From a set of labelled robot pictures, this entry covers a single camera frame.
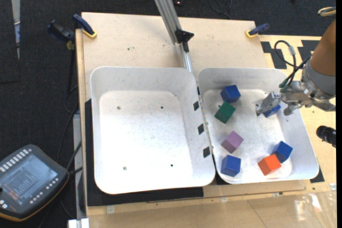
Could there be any black cylinder on white bracket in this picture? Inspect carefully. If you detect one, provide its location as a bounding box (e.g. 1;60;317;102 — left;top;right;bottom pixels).
316;125;337;148

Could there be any orange cube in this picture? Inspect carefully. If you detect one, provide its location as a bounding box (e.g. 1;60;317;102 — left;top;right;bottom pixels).
258;153;282;176

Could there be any white plastic tray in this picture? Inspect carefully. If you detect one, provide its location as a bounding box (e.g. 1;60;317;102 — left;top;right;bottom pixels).
197;67;320;185
90;66;216;195

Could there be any pale wood board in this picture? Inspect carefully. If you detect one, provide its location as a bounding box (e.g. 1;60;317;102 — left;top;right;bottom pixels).
81;11;307;199

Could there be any blue cube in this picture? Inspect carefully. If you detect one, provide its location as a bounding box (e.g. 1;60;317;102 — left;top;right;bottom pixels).
220;154;242;177
220;84;242;104
270;140;293;164
262;104;282;119

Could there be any purple cube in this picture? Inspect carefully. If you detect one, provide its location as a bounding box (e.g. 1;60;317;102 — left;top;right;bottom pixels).
220;130;245;154

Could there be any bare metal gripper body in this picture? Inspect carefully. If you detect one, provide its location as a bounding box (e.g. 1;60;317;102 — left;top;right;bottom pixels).
279;76;336;113

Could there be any green cube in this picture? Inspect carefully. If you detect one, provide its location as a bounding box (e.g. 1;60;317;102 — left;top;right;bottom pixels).
214;101;237;124

